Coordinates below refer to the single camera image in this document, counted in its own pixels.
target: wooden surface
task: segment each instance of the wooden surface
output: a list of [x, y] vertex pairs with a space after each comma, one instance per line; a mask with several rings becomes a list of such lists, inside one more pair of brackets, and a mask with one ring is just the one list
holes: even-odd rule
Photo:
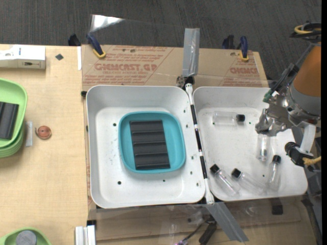
[[[0, 50], [8, 49], [1, 45]], [[42, 231], [53, 245], [74, 244], [87, 221], [87, 187], [81, 71], [72, 46], [47, 46], [46, 70], [0, 69], [28, 94], [25, 118], [47, 125], [48, 140], [0, 159], [0, 237], [22, 227]], [[58, 61], [55, 56], [64, 58]]]

